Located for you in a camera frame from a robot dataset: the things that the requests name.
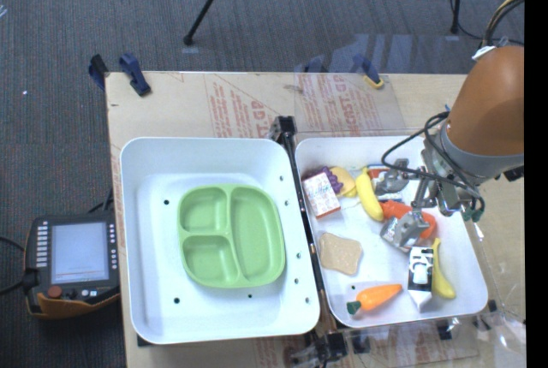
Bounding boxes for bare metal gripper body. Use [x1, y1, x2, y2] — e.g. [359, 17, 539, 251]
[410, 139, 468, 218]

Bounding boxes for red and white can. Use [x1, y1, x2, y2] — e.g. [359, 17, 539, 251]
[366, 163, 391, 182]

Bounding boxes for orange carrot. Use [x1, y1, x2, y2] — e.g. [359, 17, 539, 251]
[379, 199, 438, 240]
[346, 282, 404, 316]

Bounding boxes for yellow banana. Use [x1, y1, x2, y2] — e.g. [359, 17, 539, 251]
[429, 237, 457, 300]
[354, 166, 385, 223]

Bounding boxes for yellow biscuit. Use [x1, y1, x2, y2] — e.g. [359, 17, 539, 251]
[329, 165, 358, 199]

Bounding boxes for white plastic tray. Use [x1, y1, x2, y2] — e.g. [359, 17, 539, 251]
[294, 135, 490, 329]
[119, 136, 322, 346]

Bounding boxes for black and white carton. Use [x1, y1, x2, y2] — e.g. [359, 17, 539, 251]
[406, 246, 435, 313]

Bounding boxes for purple grapes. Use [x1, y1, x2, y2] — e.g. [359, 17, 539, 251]
[320, 165, 345, 196]

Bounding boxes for white carton with red print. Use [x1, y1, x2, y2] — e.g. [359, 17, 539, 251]
[301, 171, 343, 220]

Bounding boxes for tan bread slice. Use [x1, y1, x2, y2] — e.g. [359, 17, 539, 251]
[318, 232, 364, 276]

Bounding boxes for green divided plate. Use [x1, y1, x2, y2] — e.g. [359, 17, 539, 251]
[176, 183, 287, 289]

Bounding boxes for brown cardboard board, red print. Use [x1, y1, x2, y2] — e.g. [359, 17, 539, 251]
[104, 70, 526, 368]

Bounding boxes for black cylinder on white bracket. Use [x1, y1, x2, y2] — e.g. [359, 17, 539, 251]
[502, 164, 526, 183]

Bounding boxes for black block with wires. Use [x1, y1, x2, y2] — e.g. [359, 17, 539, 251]
[312, 330, 348, 360]
[268, 115, 298, 145]

